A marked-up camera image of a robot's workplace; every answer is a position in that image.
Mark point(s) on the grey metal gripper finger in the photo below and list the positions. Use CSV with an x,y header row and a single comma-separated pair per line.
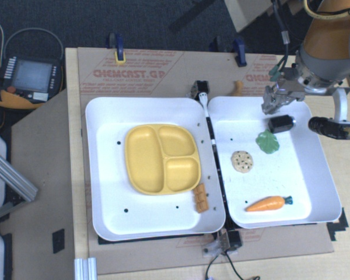
x,y
266,102
280,102

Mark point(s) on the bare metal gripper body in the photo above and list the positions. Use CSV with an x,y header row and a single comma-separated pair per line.
x,y
291,87

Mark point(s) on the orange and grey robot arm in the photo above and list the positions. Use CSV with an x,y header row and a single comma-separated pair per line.
x,y
328,39

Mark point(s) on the small black can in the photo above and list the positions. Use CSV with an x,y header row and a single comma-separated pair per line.
x,y
280,124

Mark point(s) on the tan curved toy food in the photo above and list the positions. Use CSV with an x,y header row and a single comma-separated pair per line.
x,y
237,87

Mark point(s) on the green lettuce leaf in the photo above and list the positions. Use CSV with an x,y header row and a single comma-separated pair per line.
x,y
267,142

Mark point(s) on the beige chocolate chip cookie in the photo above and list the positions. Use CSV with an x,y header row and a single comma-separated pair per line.
x,y
242,162

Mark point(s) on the thin black and white rod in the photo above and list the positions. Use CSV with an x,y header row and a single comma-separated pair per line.
x,y
213,140

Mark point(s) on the white plastic tray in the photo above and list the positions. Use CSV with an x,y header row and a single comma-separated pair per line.
x,y
111,162
280,179

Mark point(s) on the orange carrot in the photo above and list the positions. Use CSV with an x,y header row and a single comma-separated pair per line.
x,y
266,204

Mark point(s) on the brown waffle biscuit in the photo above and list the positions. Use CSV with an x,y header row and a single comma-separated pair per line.
x,y
201,198

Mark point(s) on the brown cardboard board red print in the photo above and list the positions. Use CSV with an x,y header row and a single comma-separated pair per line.
x,y
140,71

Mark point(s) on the yellow divided plate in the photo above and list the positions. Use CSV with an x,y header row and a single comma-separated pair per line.
x,y
146,159

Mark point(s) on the black cylinder on white bracket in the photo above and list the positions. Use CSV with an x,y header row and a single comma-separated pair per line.
x,y
328,127

